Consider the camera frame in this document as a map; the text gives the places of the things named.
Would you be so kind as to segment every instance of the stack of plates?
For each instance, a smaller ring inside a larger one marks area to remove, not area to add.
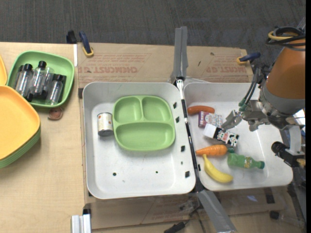
[[[16,161],[40,138],[40,117],[17,91],[5,86],[0,58],[0,168]]]

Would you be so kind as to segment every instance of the brown round object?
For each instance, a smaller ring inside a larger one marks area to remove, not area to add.
[[[59,120],[63,116],[63,109],[61,107],[50,109],[48,118],[50,120]]]

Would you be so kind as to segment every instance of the green bottle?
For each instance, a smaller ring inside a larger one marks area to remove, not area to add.
[[[264,168],[263,161],[255,161],[252,157],[245,156],[245,155],[238,155],[236,153],[228,153],[227,162],[229,166],[238,166],[242,168],[257,167],[259,169]]]

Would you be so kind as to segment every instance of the blue clamp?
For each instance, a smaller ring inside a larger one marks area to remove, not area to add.
[[[86,34],[83,31],[79,32],[79,36],[81,38],[81,41],[83,43],[83,52],[87,57],[93,56],[94,55],[94,51],[93,48],[90,47],[88,39],[86,37]]]
[[[237,58],[237,63],[239,65],[244,65],[247,63],[247,61],[254,61],[255,59],[258,59],[259,57],[261,56],[260,52],[254,52],[254,53],[251,53],[251,54],[248,54],[244,57],[239,57]]]

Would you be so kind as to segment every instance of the wooden table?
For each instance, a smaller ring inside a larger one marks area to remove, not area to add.
[[[74,63],[74,45],[0,43],[0,55],[9,70],[23,51],[39,50],[68,58]],[[40,140],[22,157],[0,169],[0,232],[70,233],[70,218],[81,215],[85,205],[78,72],[61,120],[48,119],[48,109],[36,108],[41,119]],[[286,187],[278,188],[292,213],[294,206]],[[215,233],[202,216],[207,232]],[[240,233],[302,232],[290,224],[272,221],[267,211],[230,216]],[[172,222],[95,230],[94,232],[163,232]],[[183,232],[203,232],[199,220],[191,220]]]

